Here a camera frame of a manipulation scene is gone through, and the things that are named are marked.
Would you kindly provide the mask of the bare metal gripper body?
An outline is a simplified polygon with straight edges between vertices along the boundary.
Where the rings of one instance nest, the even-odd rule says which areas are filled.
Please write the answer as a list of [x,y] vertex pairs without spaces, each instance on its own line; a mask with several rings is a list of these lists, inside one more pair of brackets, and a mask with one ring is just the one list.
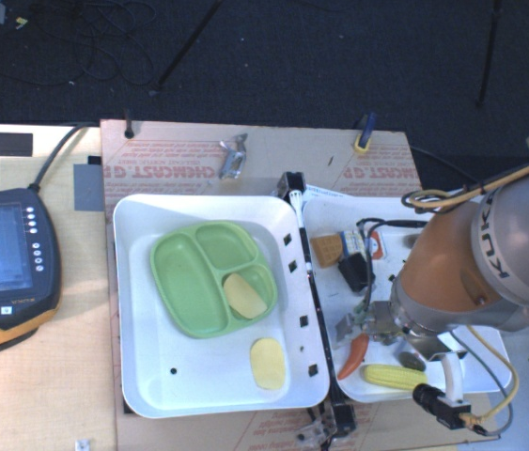
[[355,307],[355,321],[375,343],[390,346],[411,331],[400,304],[394,301],[361,301]]

